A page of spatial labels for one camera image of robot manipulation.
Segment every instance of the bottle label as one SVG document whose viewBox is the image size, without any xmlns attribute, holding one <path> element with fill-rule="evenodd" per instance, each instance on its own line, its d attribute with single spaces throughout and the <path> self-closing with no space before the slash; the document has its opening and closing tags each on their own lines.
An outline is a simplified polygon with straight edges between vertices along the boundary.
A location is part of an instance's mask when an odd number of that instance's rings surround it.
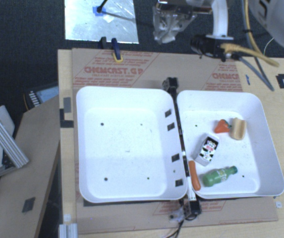
<svg viewBox="0 0 284 238">
<path fill-rule="evenodd" d="M 227 179 L 227 174 L 226 174 L 226 171 L 224 169 L 217 170 L 217 173 L 218 173 L 219 177 L 221 178 L 221 181 L 225 181 Z"/>
</svg>

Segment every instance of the empty white tray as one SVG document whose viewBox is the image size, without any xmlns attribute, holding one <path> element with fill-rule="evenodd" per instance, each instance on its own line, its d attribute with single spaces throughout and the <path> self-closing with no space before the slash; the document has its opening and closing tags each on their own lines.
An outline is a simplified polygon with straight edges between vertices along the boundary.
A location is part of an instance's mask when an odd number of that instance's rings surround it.
<svg viewBox="0 0 284 238">
<path fill-rule="evenodd" d="M 196 192 L 207 199 L 274 196 L 284 191 L 284 178 L 268 129 L 261 101 L 250 93 L 182 91 L 177 98 L 185 150 L 195 158 L 206 133 L 221 119 L 231 124 L 233 118 L 247 121 L 243 140 L 229 133 L 216 134 L 220 141 L 207 166 L 196 163 L 202 184 Z M 227 181 L 205 187 L 202 176 L 215 169 L 236 166 L 238 173 Z"/>
<path fill-rule="evenodd" d="M 79 186 L 95 203 L 174 200 L 187 190 L 174 104 L 156 89 L 88 86 L 76 96 Z"/>
</svg>

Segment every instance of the green bottle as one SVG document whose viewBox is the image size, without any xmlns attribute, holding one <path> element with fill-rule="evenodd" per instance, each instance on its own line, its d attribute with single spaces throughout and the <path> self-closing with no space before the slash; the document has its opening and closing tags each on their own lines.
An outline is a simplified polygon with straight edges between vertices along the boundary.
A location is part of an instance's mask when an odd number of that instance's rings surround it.
<svg viewBox="0 0 284 238">
<path fill-rule="evenodd" d="M 202 181 L 206 187 L 211 187 L 216 183 L 225 181 L 229 177 L 229 175 L 234 175 L 236 173 L 236 166 L 230 167 L 228 169 L 218 169 L 216 171 L 212 171 L 211 173 L 205 174 L 202 177 Z"/>
</svg>

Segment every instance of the wooden table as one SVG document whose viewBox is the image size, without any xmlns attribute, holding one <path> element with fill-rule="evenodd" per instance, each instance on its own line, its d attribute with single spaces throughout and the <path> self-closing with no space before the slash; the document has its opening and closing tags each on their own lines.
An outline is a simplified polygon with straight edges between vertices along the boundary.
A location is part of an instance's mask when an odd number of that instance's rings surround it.
<svg viewBox="0 0 284 238">
<path fill-rule="evenodd" d="M 284 174 L 284 88 L 280 88 L 276 79 L 278 74 L 284 74 L 284 59 L 276 59 L 281 66 L 279 68 L 270 67 L 264 63 L 264 70 L 272 82 L 275 91 L 271 92 L 245 65 L 236 62 L 239 78 L 244 92 L 255 94 L 262 102 L 269 129 L 277 151 L 277 155 Z M 60 108 L 63 108 L 64 96 L 72 96 L 72 71 L 71 51 L 59 51 L 59 87 L 60 87 Z M 247 83 L 246 75 L 249 76 L 250 85 Z M 65 120 L 72 120 L 73 114 L 65 114 Z M 64 223 L 75 223 L 75 184 L 74 184 L 74 154 L 73 144 L 68 138 L 73 137 L 72 130 L 61 129 L 61 169 L 62 169 L 62 196 L 63 213 L 68 213 L 70 219 L 65 219 Z M 258 237 L 258 238 L 281 238 L 284 237 L 284 193 L 275 199 L 282 207 L 278 210 L 279 220 L 277 222 L 263 222 L 253 224 L 235 224 L 220 226 L 204 226 L 194 228 L 182 228 L 179 237 L 201 237 L 201 238 L 237 238 L 237 237 Z M 80 238 L 164 238 L 174 230 L 146 230 L 132 232 L 116 232 L 103 234 L 79 235 Z"/>
</svg>

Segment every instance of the metal plate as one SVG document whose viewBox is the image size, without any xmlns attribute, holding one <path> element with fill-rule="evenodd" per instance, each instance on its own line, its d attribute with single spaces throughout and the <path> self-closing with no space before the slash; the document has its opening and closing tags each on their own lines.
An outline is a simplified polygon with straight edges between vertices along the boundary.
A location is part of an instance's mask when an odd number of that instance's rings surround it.
<svg viewBox="0 0 284 238">
<path fill-rule="evenodd" d="M 108 0 L 103 13 L 94 12 L 103 0 L 65 0 L 65 38 L 138 44 L 133 0 Z"/>
</svg>

